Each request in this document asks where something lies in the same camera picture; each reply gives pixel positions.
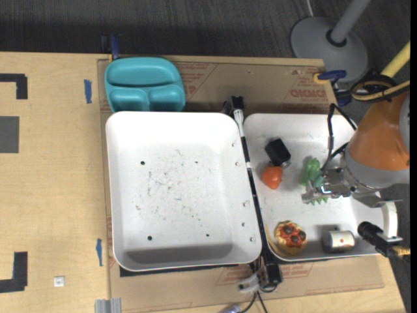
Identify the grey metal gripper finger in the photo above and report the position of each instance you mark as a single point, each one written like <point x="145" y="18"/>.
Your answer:
<point x="311" y="196"/>

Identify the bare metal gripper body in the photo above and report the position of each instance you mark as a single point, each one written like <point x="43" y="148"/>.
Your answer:
<point x="337" y="183"/>

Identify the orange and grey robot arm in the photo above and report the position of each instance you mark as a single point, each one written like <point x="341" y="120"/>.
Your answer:
<point x="378" y="132"/>

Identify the white plastic tray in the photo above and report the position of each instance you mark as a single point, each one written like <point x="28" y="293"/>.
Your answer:
<point x="293" y="207"/>
<point x="182" y="191"/>

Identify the green toy vegetable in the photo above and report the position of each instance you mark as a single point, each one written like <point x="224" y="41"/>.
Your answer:
<point x="310" y="169"/>

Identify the orange toy vegetable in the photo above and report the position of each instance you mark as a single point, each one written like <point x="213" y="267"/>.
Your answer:
<point x="272" y="177"/>

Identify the toy pizza with brown toppings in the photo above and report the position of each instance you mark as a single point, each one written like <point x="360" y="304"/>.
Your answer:
<point x="290" y="238"/>

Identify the small silver can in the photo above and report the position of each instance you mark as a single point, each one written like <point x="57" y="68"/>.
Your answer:
<point x="339" y="241"/>

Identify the black bottle with silver cap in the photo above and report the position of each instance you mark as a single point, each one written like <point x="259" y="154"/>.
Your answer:
<point x="277" y="151"/>

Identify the thin black and white rod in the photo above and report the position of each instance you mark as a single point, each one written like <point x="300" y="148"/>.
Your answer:
<point x="251" y="171"/>

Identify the brown cardboard board red print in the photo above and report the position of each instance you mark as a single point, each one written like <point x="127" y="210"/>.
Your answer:
<point x="260" y="83"/>

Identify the grey stand with round base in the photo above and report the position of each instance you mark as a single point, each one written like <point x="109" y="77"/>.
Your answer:
<point x="325" y="47"/>

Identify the teal divided plate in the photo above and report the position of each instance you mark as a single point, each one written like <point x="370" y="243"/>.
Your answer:
<point x="143" y="83"/>

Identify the small white square piece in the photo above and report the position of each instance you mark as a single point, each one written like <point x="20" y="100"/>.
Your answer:
<point x="59" y="281"/>

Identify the black cylinder on white bracket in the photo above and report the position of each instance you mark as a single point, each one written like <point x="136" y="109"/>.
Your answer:
<point x="378" y="238"/>

